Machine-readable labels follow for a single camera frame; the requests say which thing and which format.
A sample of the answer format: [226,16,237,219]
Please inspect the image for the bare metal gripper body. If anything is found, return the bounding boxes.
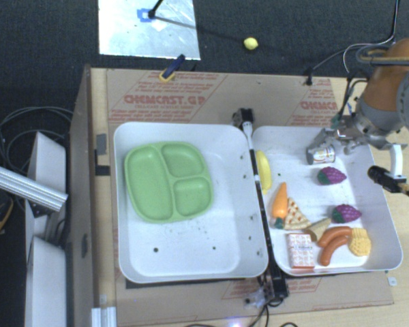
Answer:
[327,114,393,150]

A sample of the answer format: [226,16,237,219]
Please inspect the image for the white and orange small can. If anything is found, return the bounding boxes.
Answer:
[305,144,337,166]

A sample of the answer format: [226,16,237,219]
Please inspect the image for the purple grapes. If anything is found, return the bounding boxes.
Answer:
[316,166,348,186]
[331,203,363,225]

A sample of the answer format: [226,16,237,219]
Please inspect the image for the white plastic tray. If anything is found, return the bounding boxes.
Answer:
[113,121,270,284]
[251,125,404,277]

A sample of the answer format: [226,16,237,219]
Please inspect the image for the yellow banana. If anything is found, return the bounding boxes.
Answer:
[255,149,273,195]

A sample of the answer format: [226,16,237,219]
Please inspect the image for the thin black and white rod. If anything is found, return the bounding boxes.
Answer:
[243,121,277,285]

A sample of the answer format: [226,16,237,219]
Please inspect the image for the orange carrot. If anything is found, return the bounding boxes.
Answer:
[271,182,289,230]

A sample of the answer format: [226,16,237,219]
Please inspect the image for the yellow and red pizza slice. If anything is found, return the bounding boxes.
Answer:
[283,197,312,232]

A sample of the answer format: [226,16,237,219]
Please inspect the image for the orange sausage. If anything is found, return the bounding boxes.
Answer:
[316,225,353,249]
[318,234,350,268]

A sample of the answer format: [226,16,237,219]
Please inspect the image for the yellow crinkle fries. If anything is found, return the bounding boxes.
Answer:
[348,227,373,258]

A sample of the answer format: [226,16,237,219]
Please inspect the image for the white and orange carton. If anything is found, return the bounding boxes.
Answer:
[286,233,316,270]

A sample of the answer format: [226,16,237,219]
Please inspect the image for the brown cardboard board red print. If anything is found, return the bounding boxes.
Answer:
[106,67,395,324]

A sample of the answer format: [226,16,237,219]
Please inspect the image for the green divided plate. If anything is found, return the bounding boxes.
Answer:
[123,141,215,223]

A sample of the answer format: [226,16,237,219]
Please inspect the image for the black cylinder on white bracket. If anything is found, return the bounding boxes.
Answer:
[367,142,408,194]

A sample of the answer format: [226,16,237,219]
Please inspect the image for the black block with thin wires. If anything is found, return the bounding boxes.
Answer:
[258,270,290,303]
[232,107,257,128]

